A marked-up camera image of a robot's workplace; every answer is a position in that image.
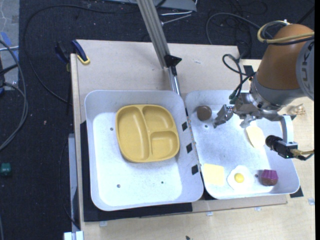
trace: black floor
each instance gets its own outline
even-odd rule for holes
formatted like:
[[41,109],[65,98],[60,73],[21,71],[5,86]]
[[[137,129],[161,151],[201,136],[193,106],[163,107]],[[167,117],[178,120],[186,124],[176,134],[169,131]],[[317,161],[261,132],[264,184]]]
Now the black floor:
[[[210,44],[208,34],[214,45],[237,45],[244,58],[261,59],[266,45],[257,41],[257,29],[225,13],[258,26],[286,19],[314,30],[314,6],[315,0],[199,0],[196,13],[165,24],[164,33],[168,43],[185,44]],[[173,11],[161,8],[158,12]],[[74,39],[149,42],[150,38],[138,7],[132,4],[20,0],[19,15],[19,63],[29,110],[22,129],[0,151],[0,163],[10,163],[13,172],[11,177],[0,177],[0,216],[6,240],[59,240],[71,231],[62,199],[69,208],[68,149],[64,145],[73,130],[73,115],[68,105],[70,75],[55,54],[56,43],[61,41],[72,52],[70,41]],[[19,124],[23,105],[17,91],[0,97],[0,143]]]

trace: table surface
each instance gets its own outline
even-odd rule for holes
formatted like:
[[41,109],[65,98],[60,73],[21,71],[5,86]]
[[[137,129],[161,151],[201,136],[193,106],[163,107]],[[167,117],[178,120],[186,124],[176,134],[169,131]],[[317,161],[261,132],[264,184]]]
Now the table surface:
[[[152,43],[78,40],[90,58],[83,65],[71,54],[74,136],[77,163],[80,227],[85,240],[264,240],[315,239],[315,164],[295,160],[303,196],[259,196],[230,200],[199,200],[193,212],[144,218],[84,222],[80,123],[86,120],[84,100],[94,90],[169,90],[168,72],[162,69]],[[182,58],[176,66],[181,96],[199,90],[233,90],[239,75],[222,62],[224,54],[239,56],[236,46],[168,44],[170,53]],[[256,71],[260,60],[242,60]],[[249,89],[245,83],[243,90]],[[293,120],[294,141],[303,151],[314,149],[314,102],[298,98],[281,112],[303,104],[306,113]]]

